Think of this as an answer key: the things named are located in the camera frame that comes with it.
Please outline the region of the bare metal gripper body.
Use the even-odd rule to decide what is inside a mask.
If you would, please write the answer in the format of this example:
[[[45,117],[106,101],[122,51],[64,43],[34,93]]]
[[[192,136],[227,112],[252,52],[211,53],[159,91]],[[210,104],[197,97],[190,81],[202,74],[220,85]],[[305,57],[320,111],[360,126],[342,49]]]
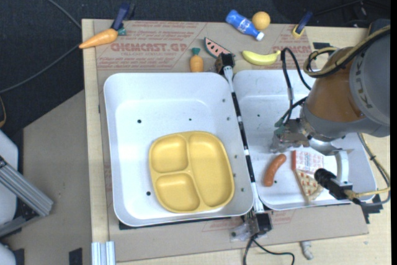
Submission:
[[[304,130],[303,123],[300,119],[288,120],[287,123],[280,127],[280,150],[285,151],[290,148],[312,148],[322,155],[335,155],[341,151],[330,141],[315,139],[310,133]]]

